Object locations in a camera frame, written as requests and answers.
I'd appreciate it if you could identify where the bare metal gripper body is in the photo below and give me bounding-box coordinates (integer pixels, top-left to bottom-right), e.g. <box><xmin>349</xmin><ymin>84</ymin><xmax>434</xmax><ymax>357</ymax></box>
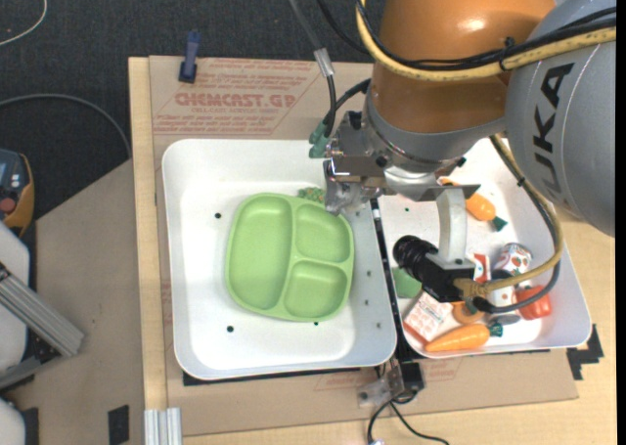
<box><xmin>323</xmin><ymin>110</ymin><xmax>444</xmax><ymax>203</ymax></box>

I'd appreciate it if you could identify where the green divided plate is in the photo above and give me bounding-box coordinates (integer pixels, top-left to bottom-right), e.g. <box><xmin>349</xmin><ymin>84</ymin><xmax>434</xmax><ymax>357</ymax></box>
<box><xmin>223</xmin><ymin>192</ymin><xmax>356</xmax><ymax>324</ymax></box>

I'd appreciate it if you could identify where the green rounded block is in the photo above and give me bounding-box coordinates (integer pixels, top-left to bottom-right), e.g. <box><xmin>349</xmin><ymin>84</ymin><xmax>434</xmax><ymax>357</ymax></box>
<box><xmin>391</xmin><ymin>266</ymin><xmax>424</xmax><ymax>299</ymax></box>

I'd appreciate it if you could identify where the short orange carrot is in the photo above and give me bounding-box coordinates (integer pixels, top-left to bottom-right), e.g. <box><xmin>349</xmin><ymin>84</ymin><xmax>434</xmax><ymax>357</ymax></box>
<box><xmin>464</xmin><ymin>192</ymin><xmax>510</xmax><ymax>232</ymax></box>

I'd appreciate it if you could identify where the white carton with red print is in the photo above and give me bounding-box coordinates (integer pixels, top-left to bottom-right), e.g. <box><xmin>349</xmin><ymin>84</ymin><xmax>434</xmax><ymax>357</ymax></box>
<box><xmin>402</xmin><ymin>292</ymin><xmax>455</xmax><ymax>343</ymax></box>

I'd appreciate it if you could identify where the small white and red packet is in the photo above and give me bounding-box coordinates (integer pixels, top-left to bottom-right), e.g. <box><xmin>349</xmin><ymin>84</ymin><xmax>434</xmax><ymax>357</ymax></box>
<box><xmin>470</xmin><ymin>252</ymin><xmax>492</xmax><ymax>285</ymax></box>

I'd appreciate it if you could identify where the white plastic tray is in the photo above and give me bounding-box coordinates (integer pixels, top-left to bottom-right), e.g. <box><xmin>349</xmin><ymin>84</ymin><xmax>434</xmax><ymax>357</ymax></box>
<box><xmin>374</xmin><ymin>137</ymin><xmax>594</xmax><ymax>361</ymax></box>
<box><xmin>160</xmin><ymin>138</ymin><xmax>399</xmax><ymax>381</ymax></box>

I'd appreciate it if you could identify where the brown cardboard board red print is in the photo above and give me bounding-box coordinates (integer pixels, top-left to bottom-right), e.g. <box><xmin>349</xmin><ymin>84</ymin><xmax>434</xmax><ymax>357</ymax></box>
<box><xmin>149</xmin><ymin>55</ymin><xmax>581</xmax><ymax>437</ymax></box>

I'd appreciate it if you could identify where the white packet with orange print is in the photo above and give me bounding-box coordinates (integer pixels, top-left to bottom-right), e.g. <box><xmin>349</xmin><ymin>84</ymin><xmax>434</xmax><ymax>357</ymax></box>
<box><xmin>488</xmin><ymin>242</ymin><xmax>534</xmax><ymax>308</ymax></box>

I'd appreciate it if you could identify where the long orange carrot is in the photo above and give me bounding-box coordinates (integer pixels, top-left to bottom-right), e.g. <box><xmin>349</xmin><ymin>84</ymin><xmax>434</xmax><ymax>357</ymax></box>
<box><xmin>424</xmin><ymin>321</ymin><xmax>505</xmax><ymax>354</ymax></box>

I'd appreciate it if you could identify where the orange pumpkin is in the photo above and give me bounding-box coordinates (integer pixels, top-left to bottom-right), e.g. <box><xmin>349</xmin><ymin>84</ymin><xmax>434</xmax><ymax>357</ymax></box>
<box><xmin>514</xmin><ymin>284</ymin><xmax>554</xmax><ymax>322</ymax></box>

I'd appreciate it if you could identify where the black cylinder on white bracket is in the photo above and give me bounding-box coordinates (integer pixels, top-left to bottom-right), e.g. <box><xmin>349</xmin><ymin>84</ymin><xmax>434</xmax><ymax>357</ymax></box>
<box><xmin>392</xmin><ymin>183</ymin><xmax>483</xmax><ymax>305</ymax></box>

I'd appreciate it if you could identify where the black block with thin wires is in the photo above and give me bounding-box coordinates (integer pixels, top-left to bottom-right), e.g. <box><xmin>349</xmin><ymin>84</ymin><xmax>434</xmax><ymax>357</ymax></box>
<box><xmin>399</xmin><ymin>361</ymin><xmax>427</xmax><ymax>391</ymax></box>

